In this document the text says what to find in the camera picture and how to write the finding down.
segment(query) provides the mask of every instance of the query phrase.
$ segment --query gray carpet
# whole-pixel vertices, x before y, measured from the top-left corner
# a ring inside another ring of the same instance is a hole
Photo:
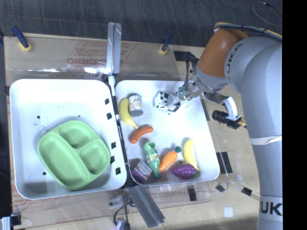
[[[0,27],[23,32],[91,38],[107,37],[107,24],[122,24],[122,40],[201,46],[217,22],[267,28],[282,35],[283,0],[0,0]],[[0,218],[10,214],[8,124],[4,53],[0,48]]]

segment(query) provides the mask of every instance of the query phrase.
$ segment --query yellow banana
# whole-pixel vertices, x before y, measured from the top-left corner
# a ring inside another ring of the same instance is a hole
[[[120,117],[124,121],[125,124],[132,125],[136,129],[139,127],[135,124],[132,117],[130,116],[129,101],[128,101],[127,97],[123,98],[119,103],[119,114],[120,114]]]
[[[200,169],[197,167],[197,162],[195,158],[193,139],[187,140],[186,143],[183,145],[183,157],[186,163],[192,165],[196,169],[196,171],[200,171]]]

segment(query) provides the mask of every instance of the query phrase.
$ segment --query plastic bottle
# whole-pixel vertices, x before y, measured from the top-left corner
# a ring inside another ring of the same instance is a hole
[[[153,170],[154,179],[161,178],[161,173],[159,172],[160,159],[155,149],[155,143],[148,141],[143,145],[143,149],[145,151],[148,166]]]

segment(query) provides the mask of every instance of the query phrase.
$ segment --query toy carrot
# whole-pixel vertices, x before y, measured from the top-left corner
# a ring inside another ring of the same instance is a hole
[[[181,147],[176,147],[175,151],[168,152],[161,160],[159,171],[162,172],[169,166],[171,166],[178,158],[177,153],[181,152]]]

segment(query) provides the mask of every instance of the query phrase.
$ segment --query green plate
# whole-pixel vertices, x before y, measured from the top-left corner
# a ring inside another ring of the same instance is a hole
[[[40,159],[56,181],[80,189],[110,165],[111,154],[100,136],[86,123],[69,121],[46,133],[37,146]]]

